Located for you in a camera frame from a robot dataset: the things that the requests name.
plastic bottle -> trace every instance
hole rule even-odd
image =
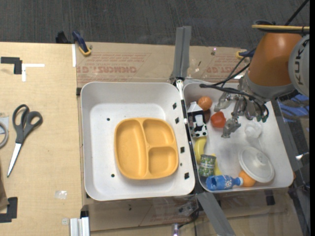
[[[241,177],[232,178],[228,175],[209,176],[206,179],[206,185],[211,191],[231,189],[234,185],[241,186],[243,183]]]
[[[252,121],[245,126],[245,134],[247,137],[258,138],[261,134],[262,126],[260,123]]]

banana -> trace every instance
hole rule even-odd
[[[204,153],[203,149],[205,147],[206,142],[207,142],[206,136],[202,136],[202,137],[197,138],[197,141],[196,141],[195,146],[193,148],[193,150],[195,151],[195,157],[196,157],[197,164],[200,164],[201,155]]]
[[[217,160],[216,160],[216,162],[215,162],[215,170],[214,170],[213,174],[214,174],[215,176],[222,175],[222,172],[221,172],[220,169],[219,169],[218,161],[217,161]]]

white ceramic lid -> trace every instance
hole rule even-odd
[[[242,169],[257,182],[270,182],[275,170],[269,158],[254,147],[246,146],[238,154]]]

canned food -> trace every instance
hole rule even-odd
[[[201,177],[212,176],[215,169],[216,158],[213,155],[201,155],[198,173]]]

gray carpet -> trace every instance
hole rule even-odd
[[[191,45],[251,49],[254,20],[284,24],[304,0],[0,0],[0,41],[54,43],[63,30],[86,41],[175,44],[192,26]],[[310,3],[292,25],[310,24]]]

